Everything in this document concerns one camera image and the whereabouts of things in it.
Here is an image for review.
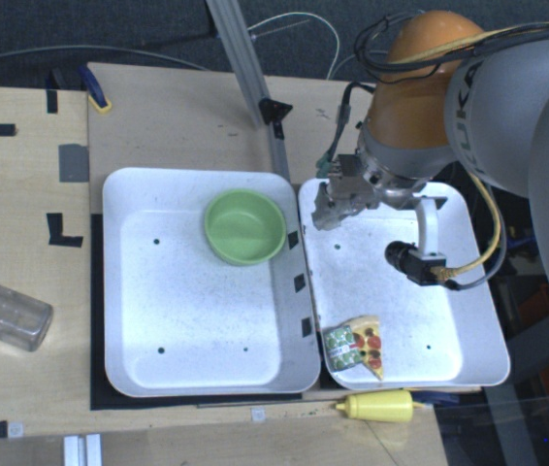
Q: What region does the toy pizza slice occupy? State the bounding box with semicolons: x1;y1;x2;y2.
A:
348;314;385;383

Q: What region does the green bowl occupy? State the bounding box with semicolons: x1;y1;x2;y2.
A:
203;187;289;268

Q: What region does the black cylinder on white bracket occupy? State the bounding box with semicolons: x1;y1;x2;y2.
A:
384;193;449;287

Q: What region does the clear plastic bottle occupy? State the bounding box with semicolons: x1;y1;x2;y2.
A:
0;271;55;353

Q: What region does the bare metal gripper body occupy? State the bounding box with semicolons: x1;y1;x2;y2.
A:
327;154;430;213

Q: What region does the yellow squeeze bottle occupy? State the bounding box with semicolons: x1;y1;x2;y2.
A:
334;388;427;424

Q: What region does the pale wood board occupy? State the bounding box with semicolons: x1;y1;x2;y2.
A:
87;61;487;419

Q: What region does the white plastic tray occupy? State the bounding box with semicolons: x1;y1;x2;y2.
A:
297;177;512;392
102;166;323;399

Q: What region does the green and white packet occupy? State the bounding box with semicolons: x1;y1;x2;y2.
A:
322;324;360;374

